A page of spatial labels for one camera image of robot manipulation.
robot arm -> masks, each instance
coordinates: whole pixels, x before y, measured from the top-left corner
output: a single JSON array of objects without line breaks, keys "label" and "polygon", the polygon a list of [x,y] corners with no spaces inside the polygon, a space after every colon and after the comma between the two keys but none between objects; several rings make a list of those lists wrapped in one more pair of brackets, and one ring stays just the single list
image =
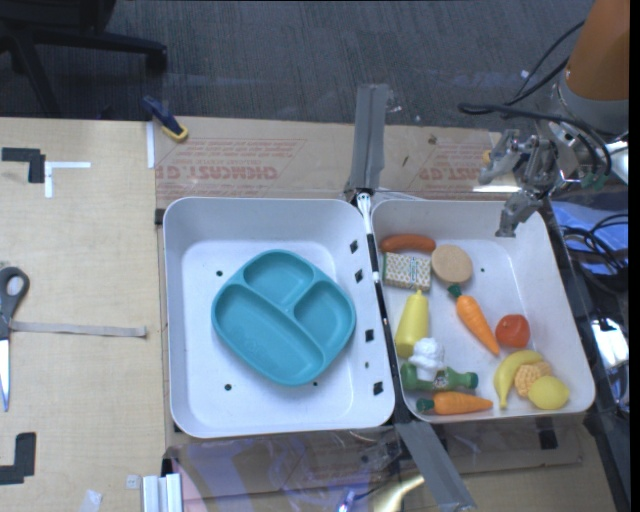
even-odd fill
[{"label": "robot arm", "polygon": [[496,236],[515,236],[556,190],[598,189],[610,172],[628,183],[629,25],[630,0],[596,0],[544,113],[488,106],[535,119],[537,131],[523,141],[517,130],[505,131],[481,170],[481,184],[513,173],[520,187]]}]

white tray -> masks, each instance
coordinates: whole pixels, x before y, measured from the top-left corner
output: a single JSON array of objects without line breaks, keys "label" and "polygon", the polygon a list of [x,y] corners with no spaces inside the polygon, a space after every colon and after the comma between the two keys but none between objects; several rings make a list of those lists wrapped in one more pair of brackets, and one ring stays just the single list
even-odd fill
[{"label": "white tray", "polygon": [[[184,198],[169,206],[163,225],[171,412],[184,432],[220,438],[387,421],[393,384],[364,223],[353,206],[322,199]],[[356,308],[347,346],[308,385],[286,387],[261,376],[212,327],[211,304],[220,287],[269,249],[306,258]]]},{"label": "white tray", "polygon": [[[494,327],[505,314],[522,313],[531,324],[528,348],[539,351],[555,375],[570,390],[567,404],[556,411],[536,408],[515,390],[509,394],[508,407],[500,409],[493,388],[498,362],[510,351],[493,356],[467,331],[457,318],[455,303],[443,283],[432,276],[429,300],[429,336],[445,345],[445,363],[458,372],[478,374],[476,394],[494,401],[493,409],[453,416],[422,415],[415,402],[424,393],[404,393],[414,414],[432,423],[510,418],[519,416],[578,413],[594,400],[595,385],[575,321],[560,278],[548,233],[538,213],[518,226],[515,238],[494,236],[503,202],[426,201],[390,199],[377,204],[372,213],[378,241],[399,233],[429,236],[438,244],[460,246],[471,257],[473,277],[462,286],[463,293],[474,296]],[[420,253],[408,253],[421,256]],[[410,293],[391,286],[383,287],[387,314],[395,335],[405,301]],[[405,362],[399,358],[399,365]]]}]

red tomato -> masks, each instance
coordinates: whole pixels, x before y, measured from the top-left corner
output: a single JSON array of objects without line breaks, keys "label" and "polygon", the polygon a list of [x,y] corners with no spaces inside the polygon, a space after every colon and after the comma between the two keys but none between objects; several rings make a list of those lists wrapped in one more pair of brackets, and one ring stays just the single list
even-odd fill
[{"label": "red tomato", "polygon": [[496,326],[496,339],[507,347],[524,348],[530,337],[529,321],[523,315],[505,315]]}]

chair base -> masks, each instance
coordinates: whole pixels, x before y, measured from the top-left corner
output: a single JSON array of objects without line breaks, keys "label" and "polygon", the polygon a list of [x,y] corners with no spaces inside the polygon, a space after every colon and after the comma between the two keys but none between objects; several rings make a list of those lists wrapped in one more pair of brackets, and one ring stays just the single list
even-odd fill
[{"label": "chair base", "polygon": [[167,67],[167,47],[154,41],[109,32],[81,34],[65,30],[32,29],[0,21],[0,53],[8,51],[12,69],[27,75],[38,103],[48,117],[62,117],[62,111],[38,56],[36,45],[39,44],[145,54],[149,69],[161,72]]}]

white cauliflower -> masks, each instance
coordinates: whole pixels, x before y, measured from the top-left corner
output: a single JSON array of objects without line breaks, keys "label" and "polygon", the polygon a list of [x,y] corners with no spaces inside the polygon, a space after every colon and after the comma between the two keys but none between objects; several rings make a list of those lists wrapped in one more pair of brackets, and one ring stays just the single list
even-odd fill
[{"label": "white cauliflower", "polygon": [[420,380],[432,381],[438,370],[444,370],[444,345],[435,338],[422,338],[413,347],[409,362],[415,365]]}]

